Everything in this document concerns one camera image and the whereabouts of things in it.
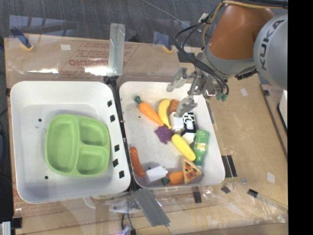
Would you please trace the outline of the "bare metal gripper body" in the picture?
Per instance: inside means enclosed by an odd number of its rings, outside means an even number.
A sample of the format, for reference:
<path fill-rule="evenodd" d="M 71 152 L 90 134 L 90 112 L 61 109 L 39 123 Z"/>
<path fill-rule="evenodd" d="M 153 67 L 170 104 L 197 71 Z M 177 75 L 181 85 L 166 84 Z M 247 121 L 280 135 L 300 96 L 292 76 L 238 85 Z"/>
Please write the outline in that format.
<path fill-rule="evenodd" d="M 211 99 L 222 91 L 222 85 L 218 81 L 214 80 L 210 75 L 204 74 L 199 69 L 189 74 L 188 80 L 192 81 L 187 93 L 189 98 L 195 95 L 202 95 L 204 99 Z"/>

